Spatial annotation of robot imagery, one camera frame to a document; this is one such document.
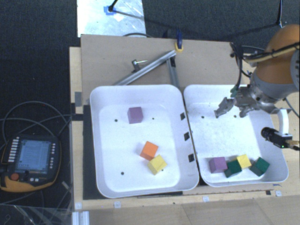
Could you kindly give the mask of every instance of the yellow block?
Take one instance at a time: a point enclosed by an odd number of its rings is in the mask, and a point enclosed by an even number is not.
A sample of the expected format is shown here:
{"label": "yellow block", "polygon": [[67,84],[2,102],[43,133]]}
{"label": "yellow block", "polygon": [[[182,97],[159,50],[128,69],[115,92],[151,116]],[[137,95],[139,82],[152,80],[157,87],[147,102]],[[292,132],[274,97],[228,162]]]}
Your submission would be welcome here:
{"label": "yellow block", "polygon": [[250,162],[250,160],[249,160],[249,158],[247,157],[246,154],[237,156],[236,159],[238,160],[238,162],[239,162],[239,164],[240,164],[240,167],[241,167],[242,169],[251,166],[251,162]]}
{"label": "yellow block", "polygon": [[151,172],[156,175],[167,166],[167,163],[160,155],[157,155],[148,163],[147,166],[150,168]]}

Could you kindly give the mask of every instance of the orange block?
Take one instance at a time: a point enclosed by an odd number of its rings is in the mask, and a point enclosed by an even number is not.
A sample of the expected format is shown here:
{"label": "orange block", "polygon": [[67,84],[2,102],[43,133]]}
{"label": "orange block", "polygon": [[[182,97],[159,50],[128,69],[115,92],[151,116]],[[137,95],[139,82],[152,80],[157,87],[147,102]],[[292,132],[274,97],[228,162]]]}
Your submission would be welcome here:
{"label": "orange block", "polygon": [[140,156],[150,161],[155,157],[155,153],[157,150],[157,145],[147,141],[144,148],[142,149]]}

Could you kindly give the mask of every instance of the red button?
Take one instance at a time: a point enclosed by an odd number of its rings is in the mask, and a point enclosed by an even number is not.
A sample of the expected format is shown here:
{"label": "red button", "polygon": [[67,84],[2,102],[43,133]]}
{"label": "red button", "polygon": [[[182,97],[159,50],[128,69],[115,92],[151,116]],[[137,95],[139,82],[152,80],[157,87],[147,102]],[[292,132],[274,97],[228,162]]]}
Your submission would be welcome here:
{"label": "red button", "polygon": [[12,181],[18,181],[19,180],[19,174],[18,173],[13,173],[13,174],[11,174],[10,175],[10,179],[12,180]]}

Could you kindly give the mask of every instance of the blue sticker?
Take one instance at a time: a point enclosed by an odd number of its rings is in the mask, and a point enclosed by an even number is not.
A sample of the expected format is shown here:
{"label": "blue sticker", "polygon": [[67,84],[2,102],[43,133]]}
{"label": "blue sticker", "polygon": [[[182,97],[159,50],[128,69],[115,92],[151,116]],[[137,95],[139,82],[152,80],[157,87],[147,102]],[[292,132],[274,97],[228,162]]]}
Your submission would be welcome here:
{"label": "blue sticker", "polygon": [[109,7],[109,6],[103,7],[104,12],[105,12],[106,15],[111,16],[111,15],[116,14],[116,12],[115,12],[114,10],[113,10],[112,12],[108,11],[108,7]]}

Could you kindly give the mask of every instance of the cube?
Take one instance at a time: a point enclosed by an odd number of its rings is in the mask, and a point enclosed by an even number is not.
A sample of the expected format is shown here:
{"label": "cube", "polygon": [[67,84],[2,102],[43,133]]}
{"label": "cube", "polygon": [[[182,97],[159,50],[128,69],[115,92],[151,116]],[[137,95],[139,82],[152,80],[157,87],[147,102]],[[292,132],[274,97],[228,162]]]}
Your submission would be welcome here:
{"label": "cube", "polygon": [[234,174],[238,174],[239,172],[242,171],[242,168],[240,167],[238,160],[233,160],[231,162],[228,162],[227,167],[228,167],[228,169],[224,171],[225,176],[227,178],[229,178],[230,176],[232,176]]}
{"label": "cube", "polygon": [[167,166],[167,163],[160,155],[157,155],[147,164],[147,166],[150,168],[151,172],[156,175]]}
{"label": "cube", "polygon": [[144,148],[142,149],[140,156],[150,161],[155,157],[155,153],[157,150],[157,145],[147,141]]}
{"label": "cube", "polygon": [[130,107],[127,112],[129,124],[139,123],[143,120],[141,107]]}
{"label": "cube", "polygon": [[250,170],[254,172],[257,176],[262,176],[268,169],[270,164],[259,157],[250,167]]}
{"label": "cube", "polygon": [[237,156],[236,159],[238,160],[238,162],[239,162],[239,164],[240,164],[240,167],[241,167],[242,169],[251,166],[251,162],[250,162],[250,160],[249,160],[249,158],[247,157],[246,154]]}
{"label": "cube", "polygon": [[225,157],[214,157],[209,161],[209,164],[211,173],[222,173],[228,168]]}

